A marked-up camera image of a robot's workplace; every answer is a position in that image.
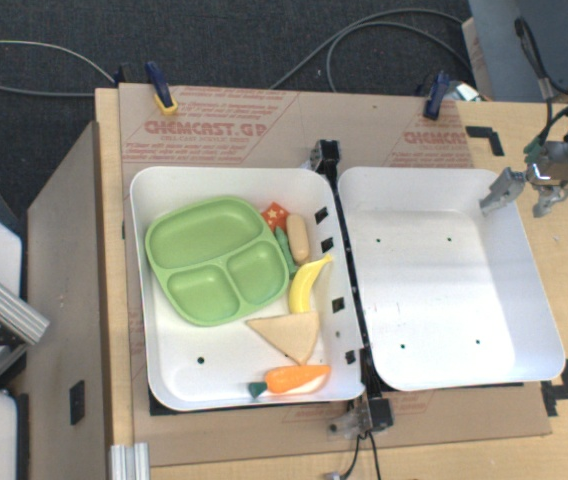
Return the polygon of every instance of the wooden table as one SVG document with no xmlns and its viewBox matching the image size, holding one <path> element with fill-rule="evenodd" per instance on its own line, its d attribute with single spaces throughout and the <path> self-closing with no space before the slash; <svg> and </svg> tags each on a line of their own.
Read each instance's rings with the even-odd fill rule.
<svg viewBox="0 0 568 480">
<path fill-rule="evenodd" d="M 469 148 L 475 167 L 482 167 L 499 173 L 504 167 L 511 166 L 514 170 L 523 170 L 522 148 L 543 127 L 545 112 L 542 105 L 493 103 L 493 102 L 456 102 L 457 110 L 464 126 L 490 126 L 498 131 L 506 156 L 496 157 L 491 154 L 488 141 L 468 139 Z M 102 360 L 92 367 L 93 378 L 101 381 L 97 390 L 97 401 L 89 416 L 96 420 L 87 429 L 84 435 L 80 425 L 77 428 L 65 429 L 60 433 L 59 440 L 68 450 L 77 448 L 76 453 L 93 450 L 93 459 L 87 458 L 84 462 L 87 469 L 100 470 L 100 456 L 103 458 L 112 444 L 132 445 L 135 442 L 134 418 L 132 412 L 131 395 L 131 366 L 128 340 L 127 290 L 126 290 L 126 261 L 125 245 L 122 240 L 122 174 L 120 152 L 120 121 L 118 92 L 114 89 L 100 89 L 96 92 L 95 121 L 99 127 L 99 140 L 95 141 L 95 149 L 84 147 L 82 155 L 91 158 L 89 153 L 95 153 L 95 164 L 85 165 L 87 162 L 76 161 L 73 158 L 65 160 L 66 166 L 60 168 L 60 173 L 54 175 L 51 186 L 43 191 L 40 201 L 36 201 L 32 209 L 31 219 L 42 220 L 41 225 L 35 225 L 29 232 L 30 241 L 37 241 L 36 233 L 45 234 L 46 219 L 43 215 L 53 215 L 51 212 L 60 203 L 59 189 L 56 185 L 63 185 L 66 173 L 84 173 L 87 190 L 95 187 L 96 205 L 94 210 L 86 209 L 87 219 L 95 219 L 95 248 L 97 250 L 97 272 L 99 278 L 97 293 L 99 293 L 99 308 L 93 308 L 91 318 L 97 319 L 101 325 L 93 326 L 93 337 L 88 334 L 77 337 L 77 347 L 82 340 L 88 340 L 87 347 L 93 347 L 94 353 L 100 353 Z M 549 140 L 558 140 L 565 133 L 566 121 L 560 121 L 552 130 Z M 73 198 L 73 190 L 66 192 L 69 199 Z M 542 219 L 534 219 L 532 207 L 537 201 L 537 193 L 527 187 L 517 200 L 522 221 L 537 262 L 539 274 L 546 294 L 553 310 L 560 335 L 568 358 L 568 200 L 556 205 L 552 213 Z M 78 211 L 86 205 L 78 203 Z M 57 224 L 70 226 L 58 217 Z M 40 244 L 33 245 L 40 249 L 46 246 L 46 240 L 41 239 Z M 67 251 L 73 254 L 73 247 L 68 246 Z M 45 267 L 34 266 L 34 271 L 42 272 Z M 41 305 L 38 306 L 38 282 L 29 277 L 29 293 L 33 292 L 31 303 L 40 308 L 54 294 L 42 296 Z M 53 329 L 49 342 L 42 343 L 30 352 L 33 356 L 26 373 L 16 382 L 16 389 L 30 391 L 32 397 L 31 413 L 34 416 L 31 438 L 32 478 L 52 478 L 52 472 L 65 471 L 65 478 L 75 478 L 80 475 L 82 465 L 71 459 L 56 459 L 60 452 L 52 451 L 53 444 L 44 443 L 47 425 L 50 420 L 38 411 L 39 398 L 35 396 L 37 379 L 36 370 L 47 368 L 44 357 L 53 357 L 52 352 L 60 345 L 62 336 L 68 331 Z M 379 461 L 382 478 L 393 479 L 544 479 L 568 478 L 568 400 L 558 404 L 559 416 L 551 419 L 552 433 L 543 437 L 525 437 L 517 439 L 489 440 L 477 442 L 463 442 L 453 444 L 438 444 L 430 446 L 411 446 L 404 448 L 384 448 L 379 450 Z M 74 444 L 81 437 L 83 444 Z M 321 479 L 324 474 L 331 471 L 344 472 L 353 458 L 353 452 L 307 454 L 287 457 L 259 458 L 253 460 L 238 460 L 231 462 L 203 463 L 170 467 L 152 468 L 154 480 L 177 479 Z M 358 465 L 351 478 L 375 478 L 375 467 L 370 445 L 367 443 L 360 453 Z"/>
</svg>

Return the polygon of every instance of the blue clamp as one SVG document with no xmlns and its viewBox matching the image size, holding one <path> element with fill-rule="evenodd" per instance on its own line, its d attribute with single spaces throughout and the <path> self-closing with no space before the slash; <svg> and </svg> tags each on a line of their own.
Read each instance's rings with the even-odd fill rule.
<svg viewBox="0 0 568 480">
<path fill-rule="evenodd" d="M 434 121 L 439 117 L 442 100 L 444 99 L 450 84 L 451 80 L 449 76 L 444 73 L 444 71 L 440 71 L 433 81 L 431 92 L 424 104 L 424 111 L 422 112 L 424 117 L 428 117 Z"/>
<path fill-rule="evenodd" d="M 164 115 L 173 115 L 177 112 L 177 102 L 171 95 L 164 73 L 155 62 L 147 62 L 144 69 L 150 82 L 155 86 L 155 103 Z"/>
</svg>

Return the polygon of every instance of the orange carrot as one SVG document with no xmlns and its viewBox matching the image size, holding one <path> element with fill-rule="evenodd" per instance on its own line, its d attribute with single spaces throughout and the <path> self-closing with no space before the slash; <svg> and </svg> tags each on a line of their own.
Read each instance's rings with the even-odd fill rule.
<svg viewBox="0 0 568 480">
<path fill-rule="evenodd" d="M 285 393 L 330 373 L 330 371 L 331 367 L 325 364 L 281 366 L 270 370 L 265 375 L 264 380 L 271 393 Z"/>
</svg>

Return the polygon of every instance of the bread slice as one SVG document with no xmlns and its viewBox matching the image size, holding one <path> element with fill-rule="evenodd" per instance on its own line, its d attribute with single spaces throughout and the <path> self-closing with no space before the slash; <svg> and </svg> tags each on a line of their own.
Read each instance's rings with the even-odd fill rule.
<svg viewBox="0 0 568 480">
<path fill-rule="evenodd" d="M 247 320 L 248 326 L 297 364 L 306 364 L 320 330 L 317 311 Z"/>
</svg>

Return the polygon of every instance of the yellow banana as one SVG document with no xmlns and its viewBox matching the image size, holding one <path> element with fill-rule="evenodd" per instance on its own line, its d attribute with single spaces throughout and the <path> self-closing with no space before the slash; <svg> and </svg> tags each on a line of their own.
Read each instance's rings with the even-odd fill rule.
<svg viewBox="0 0 568 480">
<path fill-rule="evenodd" d="M 305 263 L 299 268 L 288 294 L 291 313 L 306 313 L 311 310 L 311 288 L 322 267 L 330 261 L 333 261 L 333 257 L 327 253 L 322 259 Z"/>
</svg>

